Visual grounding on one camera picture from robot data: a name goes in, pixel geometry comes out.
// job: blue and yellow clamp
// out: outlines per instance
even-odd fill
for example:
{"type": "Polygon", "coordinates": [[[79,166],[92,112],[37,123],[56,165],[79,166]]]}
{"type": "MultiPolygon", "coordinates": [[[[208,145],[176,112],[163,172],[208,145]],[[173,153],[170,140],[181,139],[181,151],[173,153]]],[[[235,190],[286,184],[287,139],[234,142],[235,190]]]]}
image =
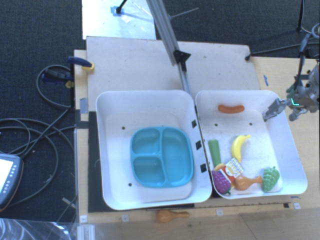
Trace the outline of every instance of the blue and yellow clamp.
{"type": "Polygon", "coordinates": [[[95,69],[95,64],[92,62],[89,62],[83,58],[69,56],[67,62],[69,64],[75,64],[80,65],[83,70],[86,71],[93,71],[95,69]]]}

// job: wooden table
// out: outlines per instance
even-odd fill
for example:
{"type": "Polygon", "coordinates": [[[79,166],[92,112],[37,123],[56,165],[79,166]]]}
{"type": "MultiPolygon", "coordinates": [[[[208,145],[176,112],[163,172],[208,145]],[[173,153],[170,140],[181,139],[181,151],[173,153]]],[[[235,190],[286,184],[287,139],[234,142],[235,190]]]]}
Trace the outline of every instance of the wooden table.
{"type": "MultiPolygon", "coordinates": [[[[85,50],[76,50],[77,57],[86,58],[85,50]]],[[[286,98],[286,89],[293,84],[299,59],[252,57],[261,90],[270,90],[286,98]]],[[[307,59],[303,74],[316,65],[307,59]]],[[[88,97],[87,72],[75,67],[75,106],[88,97]]],[[[286,108],[287,116],[291,110],[286,108]]],[[[81,114],[88,121],[88,114],[81,114]]],[[[307,176],[308,188],[299,196],[261,197],[250,200],[212,199],[186,209],[189,219],[176,219],[167,224],[156,222],[153,210],[130,210],[88,213],[88,129],[77,129],[77,189],[78,214],[81,223],[97,225],[108,239],[311,239],[320,232],[312,224],[320,219],[320,162],[319,162],[319,112],[306,113],[289,126],[307,176]]]]}

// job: black bracket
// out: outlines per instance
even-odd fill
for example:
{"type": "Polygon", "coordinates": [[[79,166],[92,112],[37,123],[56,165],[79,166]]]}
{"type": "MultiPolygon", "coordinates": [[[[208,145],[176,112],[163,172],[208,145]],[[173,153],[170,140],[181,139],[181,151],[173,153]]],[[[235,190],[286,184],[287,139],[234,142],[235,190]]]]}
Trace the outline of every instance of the black bracket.
{"type": "Polygon", "coordinates": [[[186,61],[187,61],[187,59],[189,59],[191,54],[186,53],[184,51],[175,50],[173,52],[173,56],[175,58],[176,63],[181,64],[182,71],[186,72],[187,71],[186,61]]]}

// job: green light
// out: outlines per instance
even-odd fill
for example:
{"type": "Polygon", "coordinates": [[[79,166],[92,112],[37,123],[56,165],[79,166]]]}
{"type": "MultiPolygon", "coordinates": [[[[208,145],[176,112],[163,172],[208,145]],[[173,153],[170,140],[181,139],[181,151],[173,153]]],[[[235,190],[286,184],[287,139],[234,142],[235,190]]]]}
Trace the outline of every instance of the green light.
{"type": "Polygon", "coordinates": [[[294,106],[299,106],[299,105],[300,105],[300,104],[298,104],[298,103],[295,103],[293,98],[291,98],[291,103],[292,103],[292,105],[294,105],[294,106]]]}

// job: handheld device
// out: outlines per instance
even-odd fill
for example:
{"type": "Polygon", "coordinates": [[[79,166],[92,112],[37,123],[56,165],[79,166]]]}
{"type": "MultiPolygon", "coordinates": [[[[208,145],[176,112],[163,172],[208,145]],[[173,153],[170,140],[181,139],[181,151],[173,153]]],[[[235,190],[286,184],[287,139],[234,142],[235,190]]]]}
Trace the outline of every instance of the handheld device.
{"type": "Polygon", "coordinates": [[[0,153],[0,212],[9,205],[19,186],[24,163],[19,156],[0,153]]]}

